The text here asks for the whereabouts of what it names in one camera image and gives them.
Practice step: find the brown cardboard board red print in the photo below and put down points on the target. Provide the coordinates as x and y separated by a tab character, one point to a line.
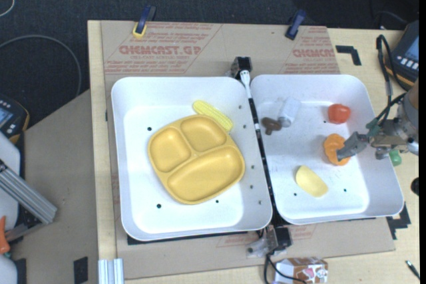
199	50

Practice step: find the brown toy mushroom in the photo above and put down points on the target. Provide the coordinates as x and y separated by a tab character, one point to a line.
270	124

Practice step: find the black cylinder on white bracket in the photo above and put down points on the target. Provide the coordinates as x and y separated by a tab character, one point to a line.
415	186

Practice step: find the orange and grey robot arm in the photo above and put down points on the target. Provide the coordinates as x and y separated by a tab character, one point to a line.
412	99

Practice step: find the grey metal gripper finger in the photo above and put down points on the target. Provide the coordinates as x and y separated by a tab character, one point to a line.
347	150
357	138

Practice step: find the white plastic tray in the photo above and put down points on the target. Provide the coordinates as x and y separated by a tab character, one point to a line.
139	176
299	149

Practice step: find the red toy pepper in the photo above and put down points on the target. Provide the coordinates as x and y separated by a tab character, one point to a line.
339	113

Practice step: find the thin black and white rod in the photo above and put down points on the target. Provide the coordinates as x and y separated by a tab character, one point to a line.
263	149

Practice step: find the yellow corn cob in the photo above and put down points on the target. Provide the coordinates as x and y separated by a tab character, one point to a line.
214	113

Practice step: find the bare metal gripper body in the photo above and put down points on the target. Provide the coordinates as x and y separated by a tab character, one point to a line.
392	140

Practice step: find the black pen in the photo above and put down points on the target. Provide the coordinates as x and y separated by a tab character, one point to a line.
412	269

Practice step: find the brown and white carton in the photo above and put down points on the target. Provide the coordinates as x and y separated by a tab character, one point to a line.
301	271

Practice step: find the white plastic bottle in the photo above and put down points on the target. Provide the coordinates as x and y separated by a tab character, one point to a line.
289	109

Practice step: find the yellow divided plate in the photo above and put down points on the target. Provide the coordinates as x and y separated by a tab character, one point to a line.
196	163

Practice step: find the yellow lemon wedge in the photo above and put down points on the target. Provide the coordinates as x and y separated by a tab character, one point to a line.
311	182

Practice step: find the orange toy pumpkin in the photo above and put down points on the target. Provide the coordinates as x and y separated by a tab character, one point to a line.
331	146

